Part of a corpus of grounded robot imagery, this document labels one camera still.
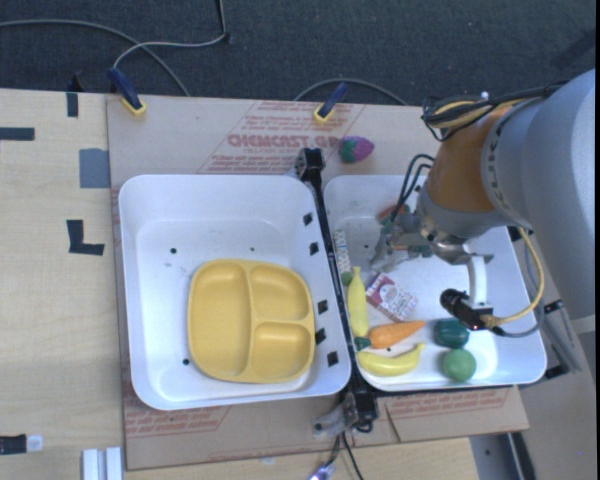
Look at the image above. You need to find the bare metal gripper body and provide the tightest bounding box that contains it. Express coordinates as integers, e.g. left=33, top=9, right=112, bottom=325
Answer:
left=388, top=211, right=495, bottom=270

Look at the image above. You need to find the small white printed packet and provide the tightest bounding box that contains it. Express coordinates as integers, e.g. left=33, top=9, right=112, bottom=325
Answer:
left=333, top=228, right=352, bottom=273

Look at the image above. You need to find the white plastic tray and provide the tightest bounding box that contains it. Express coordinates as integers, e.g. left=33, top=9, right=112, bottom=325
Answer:
left=323, top=174, right=549, bottom=393
left=118, top=173, right=352, bottom=412

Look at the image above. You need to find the yellow divided plate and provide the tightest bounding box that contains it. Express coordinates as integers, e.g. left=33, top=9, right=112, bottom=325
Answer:
left=186, top=258, right=316, bottom=384

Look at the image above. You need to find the yellow banana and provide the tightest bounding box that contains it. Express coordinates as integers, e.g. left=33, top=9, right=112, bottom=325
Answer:
left=355, top=342, right=426, bottom=378
left=346, top=266, right=371, bottom=339

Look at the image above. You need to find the green ball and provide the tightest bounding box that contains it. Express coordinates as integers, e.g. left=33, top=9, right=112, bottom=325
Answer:
left=440, top=348, right=477, bottom=383

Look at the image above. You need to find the thin black and white rod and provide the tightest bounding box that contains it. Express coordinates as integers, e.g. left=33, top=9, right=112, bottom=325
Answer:
left=305, top=166, right=369, bottom=409

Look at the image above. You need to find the red and white carton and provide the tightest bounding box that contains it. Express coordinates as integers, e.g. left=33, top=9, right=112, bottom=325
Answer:
left=364, top=271, right=420, bottom=323

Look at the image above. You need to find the dark green pepper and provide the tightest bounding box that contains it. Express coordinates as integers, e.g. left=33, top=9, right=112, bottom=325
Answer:
left=433, top=317, right=471, bottom=349

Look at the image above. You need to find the black cylinder on white bracket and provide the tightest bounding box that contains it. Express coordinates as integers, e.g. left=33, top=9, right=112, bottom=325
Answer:
left=439, top=253, right=496, bottom=331

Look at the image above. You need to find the purple toy strawberry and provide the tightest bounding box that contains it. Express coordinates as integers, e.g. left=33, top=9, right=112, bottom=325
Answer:
left=338, top=135, right=375, bottom=164

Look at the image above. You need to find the black block with thin wires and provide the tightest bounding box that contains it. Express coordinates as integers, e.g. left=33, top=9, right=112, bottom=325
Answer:
left=340, top=390, right=381, bottom=433
left=294, top=147, right=328, bottom=182

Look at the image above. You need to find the orange carrot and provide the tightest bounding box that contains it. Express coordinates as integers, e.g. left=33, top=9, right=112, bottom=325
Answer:
left=354, top=320, right=427, bottom=352

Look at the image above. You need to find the brown cardboard board red print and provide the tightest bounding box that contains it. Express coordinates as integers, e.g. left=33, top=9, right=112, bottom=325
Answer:
left=105, top=92, right=530, bottom=472

